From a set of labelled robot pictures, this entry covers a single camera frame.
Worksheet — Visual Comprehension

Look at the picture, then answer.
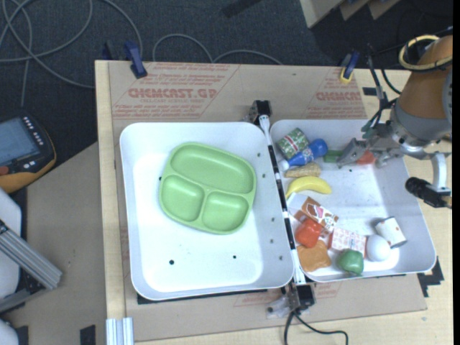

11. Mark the green toy pepper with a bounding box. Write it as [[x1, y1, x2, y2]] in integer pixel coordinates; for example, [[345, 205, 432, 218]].
[[336, 248, 365, 277]]

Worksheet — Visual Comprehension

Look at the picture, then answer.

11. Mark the blue bottle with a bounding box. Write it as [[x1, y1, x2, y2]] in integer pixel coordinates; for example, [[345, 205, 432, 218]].
[[279, 138, 329, 173]]

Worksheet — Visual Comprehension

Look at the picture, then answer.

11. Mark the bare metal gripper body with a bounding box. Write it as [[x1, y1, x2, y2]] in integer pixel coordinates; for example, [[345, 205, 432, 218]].
[[365, 122, 432, 158]]

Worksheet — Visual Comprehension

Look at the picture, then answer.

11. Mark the white and red packet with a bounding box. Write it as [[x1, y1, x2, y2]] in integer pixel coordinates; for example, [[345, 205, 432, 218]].
[[327, 226, 368, 253]]

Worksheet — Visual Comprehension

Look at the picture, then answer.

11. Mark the brown cardboard board, red print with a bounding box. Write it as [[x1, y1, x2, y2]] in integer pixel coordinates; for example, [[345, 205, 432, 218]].
[[107, 61, 429, 343]]

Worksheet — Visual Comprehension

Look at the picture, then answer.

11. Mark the thin black and white rod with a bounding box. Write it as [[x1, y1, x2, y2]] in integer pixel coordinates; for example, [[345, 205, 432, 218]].
[[259, 114, 307, 285]]

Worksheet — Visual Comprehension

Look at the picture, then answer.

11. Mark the red-orange toy pepper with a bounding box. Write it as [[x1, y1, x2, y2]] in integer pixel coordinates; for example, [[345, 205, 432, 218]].
[[295, 218, 325, 249]]

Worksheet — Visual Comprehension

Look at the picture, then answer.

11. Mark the small orange-red object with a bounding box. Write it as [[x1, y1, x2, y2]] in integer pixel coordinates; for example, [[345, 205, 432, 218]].
[[356, 149, 377, 166]]

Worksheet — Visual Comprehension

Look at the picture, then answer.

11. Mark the black cylinder on white bracket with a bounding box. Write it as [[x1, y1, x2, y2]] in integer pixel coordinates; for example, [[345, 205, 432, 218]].
[[405, 150, 454, 210]]

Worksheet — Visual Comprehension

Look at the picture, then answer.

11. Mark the green divided plate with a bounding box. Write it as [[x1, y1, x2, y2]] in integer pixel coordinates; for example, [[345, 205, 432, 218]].
[[157, 141, 258, 236]]

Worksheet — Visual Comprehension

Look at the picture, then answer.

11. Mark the white can with orange dots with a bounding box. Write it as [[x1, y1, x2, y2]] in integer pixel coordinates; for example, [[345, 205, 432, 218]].
[[373, 216, 408, 249]]

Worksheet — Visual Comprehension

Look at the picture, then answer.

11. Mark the white plastic tray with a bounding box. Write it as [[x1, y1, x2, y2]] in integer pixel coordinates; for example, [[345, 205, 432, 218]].
[[119, 121, 296, 302], [269, 118, 438, 284]]

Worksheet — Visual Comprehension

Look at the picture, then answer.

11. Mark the green and red patterned can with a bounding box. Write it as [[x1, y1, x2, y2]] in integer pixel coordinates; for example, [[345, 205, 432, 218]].
[[275, 127, 311, 160]]

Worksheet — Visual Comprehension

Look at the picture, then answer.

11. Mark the orange toy bread slice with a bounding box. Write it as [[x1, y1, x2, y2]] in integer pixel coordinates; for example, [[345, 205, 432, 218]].
[[295, 240, 333, 274]]

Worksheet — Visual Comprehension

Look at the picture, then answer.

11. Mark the white egg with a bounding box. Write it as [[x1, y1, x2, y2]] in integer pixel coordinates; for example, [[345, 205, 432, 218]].
[[365, 234, 392, 262]]

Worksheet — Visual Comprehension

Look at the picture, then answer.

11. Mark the yellow banana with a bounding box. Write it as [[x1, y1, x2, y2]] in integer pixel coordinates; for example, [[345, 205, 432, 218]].
[[285, 175, 333, 201]]

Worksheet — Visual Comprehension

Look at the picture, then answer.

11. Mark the orange and white carton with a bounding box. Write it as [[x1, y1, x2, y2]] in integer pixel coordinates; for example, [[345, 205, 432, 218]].
[[293, 195, 340, 230]]

